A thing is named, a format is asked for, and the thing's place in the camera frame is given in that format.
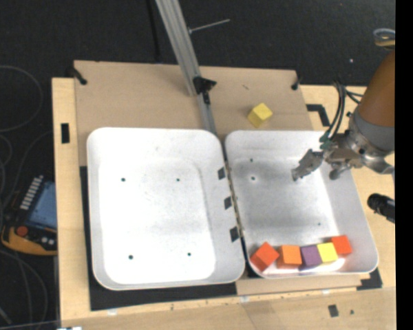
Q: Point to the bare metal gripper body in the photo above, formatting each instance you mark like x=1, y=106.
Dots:
x=347, y=153

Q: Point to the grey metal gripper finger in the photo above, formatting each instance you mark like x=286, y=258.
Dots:
x=335, y=174
x=308, y=165

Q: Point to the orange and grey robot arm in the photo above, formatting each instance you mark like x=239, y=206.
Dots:
x=378, y=95

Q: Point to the white plastic tray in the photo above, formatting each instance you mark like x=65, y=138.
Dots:
x=158, y=211
x=282, y=205

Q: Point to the yellow cube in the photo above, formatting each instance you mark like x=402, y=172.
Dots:
x=259, y=115
x=327, y=252

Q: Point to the red-orange cube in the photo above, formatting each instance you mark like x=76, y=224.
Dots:
x=264, y=255
x=342, y=244

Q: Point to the purple cube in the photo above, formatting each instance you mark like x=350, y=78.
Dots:
x=311, y=256

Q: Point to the orange cube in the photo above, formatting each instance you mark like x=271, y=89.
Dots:
x=290, y=255

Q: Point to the brown cardboard board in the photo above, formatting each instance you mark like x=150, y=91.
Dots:
x=141, y=95

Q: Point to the black cylinder on white bracket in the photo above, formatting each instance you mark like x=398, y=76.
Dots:
x=382, y=205

